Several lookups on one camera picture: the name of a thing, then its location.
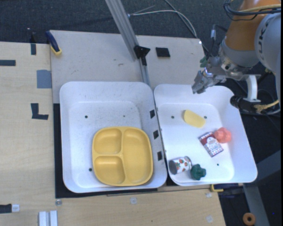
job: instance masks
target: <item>can label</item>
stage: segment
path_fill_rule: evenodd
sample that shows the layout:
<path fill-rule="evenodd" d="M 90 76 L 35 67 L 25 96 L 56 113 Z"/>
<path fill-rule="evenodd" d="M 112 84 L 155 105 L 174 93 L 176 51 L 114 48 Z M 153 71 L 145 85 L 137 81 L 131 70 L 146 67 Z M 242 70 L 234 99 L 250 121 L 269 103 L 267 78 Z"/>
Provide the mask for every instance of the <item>can label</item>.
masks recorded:
<path fill-rule="evenodd" d="M 178 157 L 169 161 L 169 169 L 172 174 L 189 171 L 192 168 L 192 161 L 188 156 Z"/>

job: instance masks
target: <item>white tray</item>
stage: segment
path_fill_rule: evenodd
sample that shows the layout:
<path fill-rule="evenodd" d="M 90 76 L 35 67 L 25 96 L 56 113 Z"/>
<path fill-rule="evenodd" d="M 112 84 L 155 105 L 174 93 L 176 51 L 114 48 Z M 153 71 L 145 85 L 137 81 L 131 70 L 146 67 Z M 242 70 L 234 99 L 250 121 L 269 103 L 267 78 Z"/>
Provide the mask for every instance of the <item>white tray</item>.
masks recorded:
<path fill-rule="evenodd" d="M 150 189 L 163 185 L 167 170 L 151 88 L 142 82 L 67 82 L 60 90 L 62 167 L 65 186 L 75 193 Z M 102 128 L 131 126 L 151 142 L 153 174 L 139 186 L 109 186 L 92 171 L 92 139 Z"/>
<path fill-rule="evenodd" d="M 257 177 L 257 167 L 244 130 L 239 110 L 230 104 L 233 93 L 224 86 L 213 86 L 202 94 L 193 94 L 191 85 L 161 84 L 154 90 L 163 145 L 167 161 L 189 156 L 192 164 L 200 164 L 207 174 L 199 181 L 189 172 L 171 179 L 181 186 L 218 183 L 247 183 Z M 191 110 L 206 117 L 201 128 L 183 120 L 183 112 Z M 232 140 L 221 144 L 223 151 L 210 157 L 198 137 L 220 127 L 232 133 Z"/>

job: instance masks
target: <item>pink toy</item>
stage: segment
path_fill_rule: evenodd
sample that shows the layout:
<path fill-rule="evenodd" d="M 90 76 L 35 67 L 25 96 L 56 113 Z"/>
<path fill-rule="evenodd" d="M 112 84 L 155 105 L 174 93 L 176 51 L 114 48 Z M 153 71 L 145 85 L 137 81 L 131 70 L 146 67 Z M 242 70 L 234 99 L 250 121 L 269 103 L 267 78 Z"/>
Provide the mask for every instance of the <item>pink toy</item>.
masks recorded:
<path fill-rule="evenodd" d="M 225 129 L 224 127 L 221 127 L 218 130 L 216 130 L 214 132 L 214 136 L 220 143 L 226 143 L 232 139 L 231 132 Z"/>

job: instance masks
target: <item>wooden table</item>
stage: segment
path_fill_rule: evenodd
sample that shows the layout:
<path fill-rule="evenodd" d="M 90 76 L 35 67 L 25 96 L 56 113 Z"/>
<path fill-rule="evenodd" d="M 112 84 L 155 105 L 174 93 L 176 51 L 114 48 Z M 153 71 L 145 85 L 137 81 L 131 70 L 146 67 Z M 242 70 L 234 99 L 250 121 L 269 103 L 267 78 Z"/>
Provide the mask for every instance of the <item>wooden table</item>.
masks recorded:
<path fill-rule="evenodd" d="M 50 71 L 50 47 L 0 42 L 0 205 L 20 211 L 0 214 L 0 226 L 38 225 L 40 211 L 56 210 L 59 226 L 224 226 L 218 194 L 208 187 L 163 186 L 157 192 L 62 198 L 56 205 L 52 90 L 37 87 L 37 71 Z M 32 119 L 31 103 L 47 120 Z"/>

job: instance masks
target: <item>gray carpet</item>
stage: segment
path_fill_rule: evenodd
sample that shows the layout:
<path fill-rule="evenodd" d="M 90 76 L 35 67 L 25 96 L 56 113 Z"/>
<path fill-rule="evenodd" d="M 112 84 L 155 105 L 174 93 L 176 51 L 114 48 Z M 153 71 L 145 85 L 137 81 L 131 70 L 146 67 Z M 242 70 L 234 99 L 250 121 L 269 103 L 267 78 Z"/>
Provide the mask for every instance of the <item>gray carpet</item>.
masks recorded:
<path fill-rule="evenodd" d="M 228 28 L 231 20 L 223 9 L 224 0 L 122 0 L 128 14 L 144 8 L 148 11 L 177 9 L 192 23 L 204 50 L 211 46 L 213 24 Z M 138 35 L 195 38 L 175 13 L 155 13 L 131 16 L 130 22 Z M 0 0 L 0 41 L 46 43 L 47 30 L 119 33 L 104 0 Z M 225 35 L 217 30 L 216 44 Z M 213 48 L 216 55 L 218 47 Z M 254 73 L 264 74 L 261 65 Z M 246 85 L 228 80 L 225 85 L 234 94 L 245 95 Z M 258 97 L 276 98 L 275 77 L 267 75 L 258 85 Z M 274 116 L 242 114 L 250 146 L 256 163 L 281 149 L 281 113 Z M 260 186 L 266 214 L 271 226 L 282 225 L 281 174 Z M 244 194 L 232 197 L 220 195 L 227 226 L 243 225 L 243 214 L 248 211 Z"/>

